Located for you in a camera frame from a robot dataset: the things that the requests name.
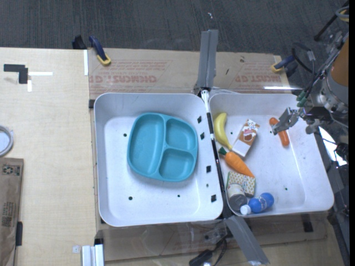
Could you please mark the grey tape roll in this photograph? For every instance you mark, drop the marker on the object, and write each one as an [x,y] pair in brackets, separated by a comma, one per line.
[11,141]

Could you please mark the brown cardboard board red print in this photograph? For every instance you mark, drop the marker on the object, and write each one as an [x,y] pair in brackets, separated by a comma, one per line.
[155,76]

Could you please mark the brown paper envelope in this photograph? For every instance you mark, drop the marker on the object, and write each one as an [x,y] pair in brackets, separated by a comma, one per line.
[9,204]

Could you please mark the blue divided plate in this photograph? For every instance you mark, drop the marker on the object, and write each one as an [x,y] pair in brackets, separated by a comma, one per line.
[147,145]

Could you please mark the small grey can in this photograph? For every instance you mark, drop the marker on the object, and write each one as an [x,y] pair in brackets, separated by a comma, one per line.
[236,197]

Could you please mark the white plastic tray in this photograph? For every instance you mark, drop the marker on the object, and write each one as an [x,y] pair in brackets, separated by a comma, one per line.
[155,204]
[291,173]

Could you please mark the yellow patterned packet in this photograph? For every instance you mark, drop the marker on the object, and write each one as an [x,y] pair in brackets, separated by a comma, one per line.
[247,182]

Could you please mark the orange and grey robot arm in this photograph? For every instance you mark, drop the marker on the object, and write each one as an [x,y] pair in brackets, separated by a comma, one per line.
[341,65]

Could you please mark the orange sausage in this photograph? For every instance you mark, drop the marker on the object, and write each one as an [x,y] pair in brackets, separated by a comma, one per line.
[284,139]

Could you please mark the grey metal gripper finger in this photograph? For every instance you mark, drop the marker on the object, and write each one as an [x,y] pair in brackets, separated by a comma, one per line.
[279,127]
[290,115]

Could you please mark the blue bottle with white cap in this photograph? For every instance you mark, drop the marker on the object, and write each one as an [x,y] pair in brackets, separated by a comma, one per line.
[260,202]

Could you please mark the yellow banana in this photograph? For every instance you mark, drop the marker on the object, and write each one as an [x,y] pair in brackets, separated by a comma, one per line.
[220,129]

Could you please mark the orange carrot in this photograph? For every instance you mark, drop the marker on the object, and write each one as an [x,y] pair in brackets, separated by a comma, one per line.
[235,161]

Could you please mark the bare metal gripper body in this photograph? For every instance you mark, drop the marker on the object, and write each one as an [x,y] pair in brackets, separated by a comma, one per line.
[316,112]

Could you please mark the white and brown carton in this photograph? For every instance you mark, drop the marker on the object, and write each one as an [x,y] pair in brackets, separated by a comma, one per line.
[245,140]

